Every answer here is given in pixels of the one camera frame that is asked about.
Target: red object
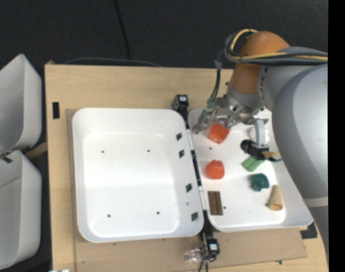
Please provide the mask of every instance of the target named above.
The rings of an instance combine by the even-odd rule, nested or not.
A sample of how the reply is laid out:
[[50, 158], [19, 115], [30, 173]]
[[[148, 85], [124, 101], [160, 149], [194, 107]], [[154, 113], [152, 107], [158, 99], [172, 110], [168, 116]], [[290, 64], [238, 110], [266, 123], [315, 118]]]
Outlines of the red object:
[[211, 179], [221, 179], [224, 176], [223, 162], [220, 160], [212, 160], [205, 167], [205, 173]]
[[218, 144], [222, 143], [229, 134], [229, 129], [226, 127], [214, 123], [211, 131], [209, 132], [208, 138]]

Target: cork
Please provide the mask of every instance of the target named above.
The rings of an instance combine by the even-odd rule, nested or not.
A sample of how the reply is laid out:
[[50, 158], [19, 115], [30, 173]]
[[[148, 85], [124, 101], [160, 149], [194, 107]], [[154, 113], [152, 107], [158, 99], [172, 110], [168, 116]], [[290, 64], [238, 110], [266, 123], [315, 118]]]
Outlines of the cork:
[[281, 190], [278, 185], [272, 187], [270, 200], [268, 201], [268, 207], [273, 211], [280, 211], [283, 208]]

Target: wooden board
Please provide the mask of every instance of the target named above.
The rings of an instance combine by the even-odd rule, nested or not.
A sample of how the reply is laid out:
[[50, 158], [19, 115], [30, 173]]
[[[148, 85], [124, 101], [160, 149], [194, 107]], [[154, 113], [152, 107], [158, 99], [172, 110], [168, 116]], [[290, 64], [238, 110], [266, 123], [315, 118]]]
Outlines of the wooden board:
[[[222, 72], [220, 95], [232, 72]], [[45, 66], [47, 136], [51, 197], [53, 269], [84, 271], [183, 271], [196, 265], [183, 263], [183, 252], [199, 243], [197, 237], [93, 244], [75, 230], [72, 170], [69, 168], [67, 109], [85, 107], [168, 108], [176, 94], [187, 94], [190, 109], [201, 108], [211, 94], [215, 71], [153, 67]], [[53, 118], [53, 103], [60, 117]], [[269, 261], [277, 263], [219, 268], [217, 271], [325, 271], [320, 239], [303, 242], [298, 229], [216, 233], [222, 253], [209, 269]]]

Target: white tray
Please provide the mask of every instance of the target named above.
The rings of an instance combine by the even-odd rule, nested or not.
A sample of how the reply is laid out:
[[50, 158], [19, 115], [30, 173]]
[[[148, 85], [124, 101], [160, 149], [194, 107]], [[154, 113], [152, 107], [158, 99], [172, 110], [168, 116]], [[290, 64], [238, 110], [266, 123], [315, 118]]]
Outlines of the white tray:
[[[193, 128], [203, 110], [195, 109], [189, 115]], [[266, 124], [268, 145], [273, 152], [277, 145], [273, 136], [271, 113], [260, 112], [257, 118], [269, 119]], [[217, 144], [208, 139], [210, 129], [193, 134], [193, 145], [204, 189], [205, 201], [209, 209], [208, 191], [219, 191], [223, 205], [223, 215], [209, 214], [209, 221], [219, 231], [234, 232], [262, 230], [265, 228], [307, 226], [313, 218], [304, 204], [300, 193], [293, 183], [282, 161], [273, 163], [265, 161], [254, 172], [248, 172], [241, 164], [249, 158], [240, 148], [244, 139], [254, 140], [254, 127], [238, 124], [232, 128], [228, 137]], [[222, 160], [225, 176], [220, 180], [210, 179], [205, 174], [205, 166], [211, 160]], [[256, 192], [251, 188], [250, 176], [264, 173], [270, 182], [270, 188]], [[278, 184], [283, 196], [283, 209], [271, 211], [266, 203], [270, 197], [271, 187]]]
[[177, 112], [81, 109], [72, 130], [77, 223], [85, 239], [99, 243], [200, 232], [204, 219], [190, 144]]
[[0, 155], [36, 144], [41, 127], [41, 78], [20, 54], [0, 70]]
[[40, 244], [41, 174], [20, 151], [0, 159], [0, 269], [32, 257]]

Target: dark green object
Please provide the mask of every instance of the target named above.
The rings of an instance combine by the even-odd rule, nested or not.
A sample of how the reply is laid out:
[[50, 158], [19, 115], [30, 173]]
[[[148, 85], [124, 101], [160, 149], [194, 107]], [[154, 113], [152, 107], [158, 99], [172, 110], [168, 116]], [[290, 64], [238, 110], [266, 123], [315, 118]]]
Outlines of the dark green object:
[[251, 187], [256, 191], [260, 192], [263, 188], [269, 188], [270, 183], [268, 182], [268, 178], [263, 173], [258, 173], [256, 175], [252, 175], [252, 185]]
[[264, 160], [257, 160], [253, 157], [249, 157], [242, 163], [242, 166], [246, 168], [248, 171], [252, 172], [255, 171], [256, 168], [263, 162]]

